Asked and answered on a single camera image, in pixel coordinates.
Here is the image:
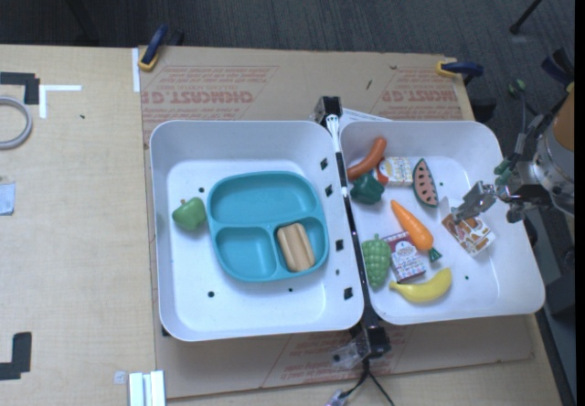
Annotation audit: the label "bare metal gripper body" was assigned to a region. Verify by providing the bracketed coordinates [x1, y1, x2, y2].
[495, 160, 576, 225]

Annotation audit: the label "small white carton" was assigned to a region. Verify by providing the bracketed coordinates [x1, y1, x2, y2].
[375, 155, 415, 188]

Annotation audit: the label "black block with thin wires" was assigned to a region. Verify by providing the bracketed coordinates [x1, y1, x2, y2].
[313, 95, 343, 124]
[333, 324, 393, 369]

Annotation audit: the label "orange sausage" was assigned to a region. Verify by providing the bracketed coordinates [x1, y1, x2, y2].
[346, 136, 388, 182]

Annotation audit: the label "teal divided plate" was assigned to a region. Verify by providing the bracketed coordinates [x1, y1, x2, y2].
[206, 170, 330, 283]

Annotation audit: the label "tan hot dog bun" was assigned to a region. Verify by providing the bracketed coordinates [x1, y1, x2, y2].
[275, 221, 317, 273]

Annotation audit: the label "green apple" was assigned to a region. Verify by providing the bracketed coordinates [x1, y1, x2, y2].
[171, 196, 209, 232]

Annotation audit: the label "white and orange carton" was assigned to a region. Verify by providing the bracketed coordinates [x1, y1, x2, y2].
[440, 206, 496, 258]

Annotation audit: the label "thin black and white rod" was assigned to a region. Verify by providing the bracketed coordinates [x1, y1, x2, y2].
[324, 114, 381, 328]

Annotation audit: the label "white paper sheet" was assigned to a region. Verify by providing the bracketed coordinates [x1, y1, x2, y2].
[340, 107, 395, 123]

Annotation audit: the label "brown cardboard board red print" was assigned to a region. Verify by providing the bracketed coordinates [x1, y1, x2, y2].
[138, 45, 535, 400]

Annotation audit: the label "watermelon slice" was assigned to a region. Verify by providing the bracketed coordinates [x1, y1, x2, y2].
[411, 157, 441, 208]

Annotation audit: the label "orange carrot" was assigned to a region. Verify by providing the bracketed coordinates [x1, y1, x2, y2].
[389, 198, 443, 264]

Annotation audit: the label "white plastic tray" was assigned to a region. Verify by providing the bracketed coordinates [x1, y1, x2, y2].
[338, 120, 547, 326]
[149, 120, 366, 343]

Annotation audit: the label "yellow banana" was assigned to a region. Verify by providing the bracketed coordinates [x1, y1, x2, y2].
[388, 266, 454, 305]

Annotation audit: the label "green grapes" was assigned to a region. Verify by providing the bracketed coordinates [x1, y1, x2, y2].
[360, 232, 393, 291]

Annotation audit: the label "red and white carton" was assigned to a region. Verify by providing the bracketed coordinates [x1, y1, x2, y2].
[380, 230, 428, 284]

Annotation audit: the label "dark green pepper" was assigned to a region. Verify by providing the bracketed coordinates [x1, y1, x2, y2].
[349, 172, 386, 206]

